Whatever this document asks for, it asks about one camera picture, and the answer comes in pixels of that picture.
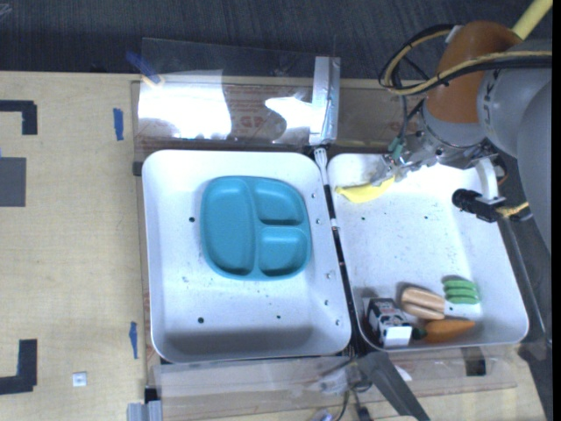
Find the black floor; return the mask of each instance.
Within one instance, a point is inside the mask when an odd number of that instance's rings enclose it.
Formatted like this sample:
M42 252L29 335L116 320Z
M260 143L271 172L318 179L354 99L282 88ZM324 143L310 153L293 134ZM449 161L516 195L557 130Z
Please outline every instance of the black floor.
M125 53L140 52L142 38L151 37L335 54L342 59L343 77L377 78L387 58L422 29L475 19L512 26L531 1L0 0L0 14L2 4L12 8L3 18L0 15L0 70L131 72ZM551 39L552 27L550 12L530 38ZM415 62L430 72L440 54L441 50L424 48ZM412 70L403 73L417 78ZM521 229L531 286L541 298L539 310L547 315L550 256L537 257L535 251L543 246L534 234L527 234L531 229ZM545 359L531 353L525 358L552 419L548 351Z

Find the orange carrot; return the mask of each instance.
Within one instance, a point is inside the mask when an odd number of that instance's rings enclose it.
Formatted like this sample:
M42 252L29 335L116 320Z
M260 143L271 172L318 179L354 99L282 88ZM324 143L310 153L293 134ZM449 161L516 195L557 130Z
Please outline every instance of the orange carrot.
M424 330L427 336L424 338L429 343L442 343L456 338L459 334L469 331L475 326L475 322L466 319L439 319L429 321Z

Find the wooden tabletop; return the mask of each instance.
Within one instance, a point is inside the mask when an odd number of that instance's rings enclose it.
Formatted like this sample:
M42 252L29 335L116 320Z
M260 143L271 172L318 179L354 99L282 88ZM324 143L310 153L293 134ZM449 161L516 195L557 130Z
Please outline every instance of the wooden tabletop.
M2 157L26 158L25 207L0 207L0 377L17 374L20 340L38 344L37 385L33 392L0 395L1 420L126 419L127 404L144 398L143 292L131 172L131 84L138 80L0 72L0 100L33 101L39 128L37 135L22 135L21 114L0 112ZM361 92L369 87L347 85ZM117 140L114 110L123 112L123 140ZM131 323L137 328L137 358ZM423 408L433 419L544 419L526 362L515 353L508 357L514 387L420 397ZM73 374L81 372L87 385L73 386ZM369 408L376 419L397 415L387 402ZM343 419L352 416L348 410Z

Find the yellow pole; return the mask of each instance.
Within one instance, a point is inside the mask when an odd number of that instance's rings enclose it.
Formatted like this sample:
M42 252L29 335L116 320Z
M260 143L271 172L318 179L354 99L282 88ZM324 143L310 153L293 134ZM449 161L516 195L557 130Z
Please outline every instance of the yellow pole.
M525 40L536 28L543 16L553 6L553 0L534 0L529 8L522 14L512 31Z

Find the black corner marker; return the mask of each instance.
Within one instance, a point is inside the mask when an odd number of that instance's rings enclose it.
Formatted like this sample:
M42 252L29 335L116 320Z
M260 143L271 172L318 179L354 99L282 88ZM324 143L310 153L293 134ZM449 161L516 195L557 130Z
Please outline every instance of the black corner marker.
M20 340L18 373L0 377L0 395L14 395L33 391L37 385L37 340Z
M0 100L0 112L21 112L21 133L37 135L37 104L30 100Z

